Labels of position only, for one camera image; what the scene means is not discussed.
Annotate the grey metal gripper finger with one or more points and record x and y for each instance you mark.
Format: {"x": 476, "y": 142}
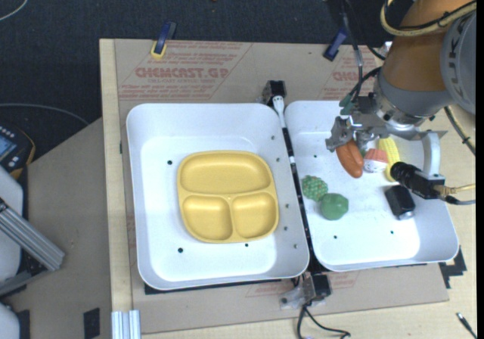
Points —
{"x": 366, "y": 137}
{"x": 337, "y": 135}

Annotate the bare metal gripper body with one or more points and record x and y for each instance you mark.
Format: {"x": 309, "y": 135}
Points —
{"x": 368, "y": 112}

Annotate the large orange toy sausage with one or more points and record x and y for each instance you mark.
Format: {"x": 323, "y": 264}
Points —
{"x": 351, "y": 161}

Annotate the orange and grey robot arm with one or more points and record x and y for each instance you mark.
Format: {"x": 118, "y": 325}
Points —
{"x": 419, "y": 61}

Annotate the white and orange toy sushi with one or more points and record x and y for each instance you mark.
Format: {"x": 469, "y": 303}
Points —
{"x": 374, "y": 164}

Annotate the yellow toy corn cob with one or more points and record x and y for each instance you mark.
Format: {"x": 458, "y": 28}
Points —
{"x": 390, "y": 152}

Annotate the thin black and white rod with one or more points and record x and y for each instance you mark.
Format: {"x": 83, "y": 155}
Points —
{"x": 290, "y": 156}

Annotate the green toy grapes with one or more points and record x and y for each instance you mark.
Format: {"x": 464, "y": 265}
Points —
{"x": 314, "y": 187}

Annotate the green toy pepper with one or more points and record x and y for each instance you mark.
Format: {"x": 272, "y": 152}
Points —
{"x": 334, "y": 206}

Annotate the small black box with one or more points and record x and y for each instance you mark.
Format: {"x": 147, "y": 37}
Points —
{"x": 399, "y": 201}

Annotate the white plastic tray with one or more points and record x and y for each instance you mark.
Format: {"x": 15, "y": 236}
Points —
{"x": 363, "y": 231}
{"x": 159, "y": 193}

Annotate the yellow divided plate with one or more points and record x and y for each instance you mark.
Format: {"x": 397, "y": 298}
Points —
{"x": 227, "y": 197}

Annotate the brown cardboard board red print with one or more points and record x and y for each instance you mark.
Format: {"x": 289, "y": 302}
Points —
{"x": 227, "y": 65}

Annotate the black cylinder on white bracket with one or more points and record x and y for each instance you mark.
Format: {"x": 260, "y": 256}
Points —
{"x": 412, "y": 175}

